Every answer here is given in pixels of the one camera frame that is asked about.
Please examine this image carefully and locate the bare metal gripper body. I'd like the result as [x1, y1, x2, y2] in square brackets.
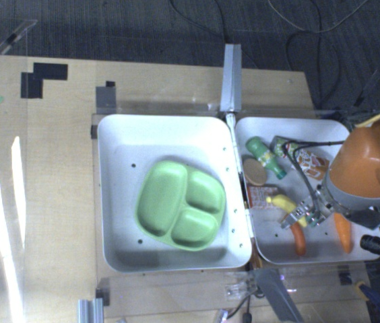
[303, 186, 336, 227]

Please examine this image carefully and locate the yellow banana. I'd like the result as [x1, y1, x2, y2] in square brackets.
[265, 194, 309, 229]

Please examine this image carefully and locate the orange sausage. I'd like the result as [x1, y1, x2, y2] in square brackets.
[289, 222, 307, 256]

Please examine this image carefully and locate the orange carrot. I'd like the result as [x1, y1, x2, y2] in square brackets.
[334, 212, 352, 254]

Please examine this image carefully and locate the red and white carton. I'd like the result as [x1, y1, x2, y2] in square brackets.
[247, 185, 281, 210]

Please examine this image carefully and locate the white plastic tray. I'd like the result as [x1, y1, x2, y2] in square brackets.
[96, 114, 253, 274]
[234, 116, 380, 266]

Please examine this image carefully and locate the orange and white carton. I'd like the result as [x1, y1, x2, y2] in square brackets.
[295, 148, 331, 182]

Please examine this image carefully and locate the tan round biscuit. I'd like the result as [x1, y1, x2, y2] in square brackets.
[242, 157, 268, 186]

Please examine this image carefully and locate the green plastic bottle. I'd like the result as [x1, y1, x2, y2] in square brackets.
[245, 136, 288, 180]

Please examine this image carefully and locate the green and white packet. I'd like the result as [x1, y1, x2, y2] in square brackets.
[270, 135, 299, 158]

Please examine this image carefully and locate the green divided plate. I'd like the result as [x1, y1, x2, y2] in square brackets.
[135, 159, 228, 252]

